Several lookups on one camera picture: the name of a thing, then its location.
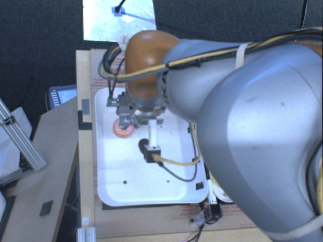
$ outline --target black clip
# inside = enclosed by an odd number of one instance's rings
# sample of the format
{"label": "black clip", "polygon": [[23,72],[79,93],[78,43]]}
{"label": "black clip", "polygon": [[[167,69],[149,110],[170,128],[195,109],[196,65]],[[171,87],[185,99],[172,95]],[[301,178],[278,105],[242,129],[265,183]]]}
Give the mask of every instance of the black clip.
{"label": "black clip", "polygon": [[13,115],[11,115],[10,117],[8,117],[7,119],[3,120],[3,123],[0,124],[0,126],[3,126],[3,125],[10,125],[10,124],[13,124],[16,122],[16,119]]}

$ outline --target gray robot arm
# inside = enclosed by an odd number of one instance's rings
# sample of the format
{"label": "gray robot arm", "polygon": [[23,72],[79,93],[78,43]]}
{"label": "gray robot arm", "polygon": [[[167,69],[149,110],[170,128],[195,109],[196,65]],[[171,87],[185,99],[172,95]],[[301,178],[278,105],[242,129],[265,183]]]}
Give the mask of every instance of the gray robot arm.
{"label": "gray robot arm", "polygon": [[[171,61],[225,43],[186,43]],[[267,232],[289,232],[316,217],[306,188],[311,158],[321,158],[322,58],[288,44],[207,62],[158,77],[173,113],[196,123],[203,159],[231,199]],[[321,229],[289,241],[322,241]]]}

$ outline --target yellow cable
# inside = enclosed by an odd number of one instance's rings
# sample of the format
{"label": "yellow cable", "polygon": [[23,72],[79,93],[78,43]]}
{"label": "yellow cable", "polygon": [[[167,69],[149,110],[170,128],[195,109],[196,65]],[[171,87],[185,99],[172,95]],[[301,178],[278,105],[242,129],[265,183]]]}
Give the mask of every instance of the yellow cable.
{"label": "yellow cable", "polygon": [[316,196],[317,196],[317,204],[318,210],[320,214],[323,214],[323,169],[322,169],[322,160],[321,167],[319,168],[318,181],[316,187]]}
{"label": "yellow cable", "polygon": [[201,151],[200,151],[200,147],[198,146],[198,143],[197,143],[195,127],[191,123],[190,123],[190,127],[191,127],[191,132],[193,134],[194,141],[195,141],[196,148],[197,148],[197,152],[198,152],[198,156],[197,156],[196,160],[194,160],[192,162],[178,162],[178,161],[173,161],[173,160],[170,160],[170,159],[162,158],[159,154],[153,154],[152,155],[153,159],[155,161],[164,161],[164,162],[168,162],[168,163],[171,163],[171,164],[174,164],[174,165],[180,165],[180,166],[191,166],[191,165],[197,164],[201,159]]}
{"label": "yellow cable", "polygon": [[111,52],[109,53],[109,57],[116,52],[118,49],[120,49],[120,46],[116,46],[114,49],[111,50]]}
{"label": "yellow cable", "polygon": [[[322,31],[321,27],[314,27],[314,28],[310,28],[308,30],[306,29],[302,29],[303,32],[307,32],[306,34],[311,34],[311,33],[317,33],[317,31]],[[265,40],[264,42],[257,42],[257,43],[252,43],[249,44],[247,46],[247,48],[252,48],[252,47],[263,47],[266,46],[268,44],[271,44],[273,42],[288,38],[288,37],[293,37],[293,36],[297,36],[297,31],[296,33],[291,33],[291,34],[283,34],[283,35],[279,35],[279,36],[275,36],[273,38],[270,38],[268,40]],[[162,69],[166,69],[168,67],[175,67],[178,65],[182,65],[182,64],[187,64],[187,63],[191,63],[197,59],[202,59],[202,58],[206,58],[206,57],[214,57],[214,56],[219,56],[219,55],[223,55],[226,53],[231,53],[231,52],[235,52],[237,50],[237,48],[227,48],[227,49],[223,49],[223,50],[218,50],[218,51],[214,51],[214,52],[207,52],[207,53],[203,53],[203,54],[199,54],[199,55],[194,55],[194,56],[190,56],[190,57],[186,57],[186,58],[182,58],[182,59],[178,59],[172,62],[169,62],[167,65],[163,64],[163,65],[158,65],[158,66],[154,66],[154,67],[150,67],[150,68],[146,68],[134,73],[130,73],[130,74],[124,74],[124,75],[118,75],[117,79],[122,81],[123,79],[127,79],[127,78],[133,78],[133,77],[138,77],[147,73],[153,73],[153,72],[157,72],[159,70]],[[103,66],[101,65],[101,73],[104,76],[107,76],[109,78],[115,79],[116,76],[113,74],[109,74],[107,72],[104,71]]]}
{"label": "yellow cable", "polygon": [[216,181],[216,179],[214,178],[214,176],[210,173],[210,177],[211,177],[211,180],[214,184],[216,184],[217,186],[220,186],[218,181]]}

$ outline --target black fabric backdrop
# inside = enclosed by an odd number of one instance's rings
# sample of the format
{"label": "black fabric backdrop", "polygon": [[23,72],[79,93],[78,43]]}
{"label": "black fabric backdrop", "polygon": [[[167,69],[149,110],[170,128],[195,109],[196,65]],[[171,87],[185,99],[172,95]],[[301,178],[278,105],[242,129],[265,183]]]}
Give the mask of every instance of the black fabric backdrop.
{"label": "black fabric backdrop", "polygon": [[[300,25],[303,0],[153,0],[157,29],[180,38],[259,41]],[[306,26],[322,25],[323,0],[309,0]],[[0,98],[22,106],[33,126],[51,86],[76,83],[82,0],[0,0]]]}

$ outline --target blue tape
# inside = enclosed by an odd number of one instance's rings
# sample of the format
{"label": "blue tape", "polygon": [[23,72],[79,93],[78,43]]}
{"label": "blue tape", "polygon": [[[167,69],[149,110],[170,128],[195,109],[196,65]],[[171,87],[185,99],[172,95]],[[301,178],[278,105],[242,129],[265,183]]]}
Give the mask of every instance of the blue tape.
{"label": "blue tape", "polygon": [[121,7],[120,12],[118,14],[116,13],[116,6],[111,7],[111,10],[112,10],[113,15],[116,16],[116,17],[120,17],[120,16],[126,14],[126,10],[123,7]]}

